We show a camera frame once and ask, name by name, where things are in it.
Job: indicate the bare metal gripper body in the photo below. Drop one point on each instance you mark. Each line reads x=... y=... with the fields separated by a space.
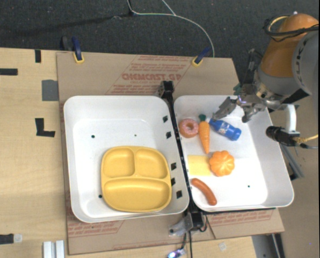
x=256 y=97

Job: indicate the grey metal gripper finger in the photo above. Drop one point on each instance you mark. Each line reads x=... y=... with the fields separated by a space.
x=224 y=108
x=250 y=114

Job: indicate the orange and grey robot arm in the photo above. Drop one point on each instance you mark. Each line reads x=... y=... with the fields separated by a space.
x=286 y=55

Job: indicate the blue bottle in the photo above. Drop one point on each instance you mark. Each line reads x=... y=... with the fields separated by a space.
x=225 y=129

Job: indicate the orange carrot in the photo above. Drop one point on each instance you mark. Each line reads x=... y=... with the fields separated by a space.
x=204 y=137

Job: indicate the pink frosted doughnut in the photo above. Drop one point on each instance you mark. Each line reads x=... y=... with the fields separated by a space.
x=188 y=128

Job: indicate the orange pumpkin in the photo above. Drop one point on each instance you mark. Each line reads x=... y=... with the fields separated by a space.
x=221 y=163

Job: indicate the white plastic tray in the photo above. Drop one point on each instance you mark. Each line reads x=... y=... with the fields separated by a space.
x=122 y=117
x=243 y=171

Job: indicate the yellow cheese slice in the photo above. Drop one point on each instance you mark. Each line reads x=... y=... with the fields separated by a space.
x=197 y=165

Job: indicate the orange sausage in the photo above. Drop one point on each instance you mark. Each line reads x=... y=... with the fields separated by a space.
x=204 y=191

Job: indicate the yellow divided plate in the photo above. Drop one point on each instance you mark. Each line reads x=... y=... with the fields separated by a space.
x=136 y=179

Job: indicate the brown cardboard board red print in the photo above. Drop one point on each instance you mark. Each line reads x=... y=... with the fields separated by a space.
x=101 y=74

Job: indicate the black cylinder on white bracket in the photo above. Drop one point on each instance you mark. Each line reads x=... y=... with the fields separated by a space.
x=282 y=133

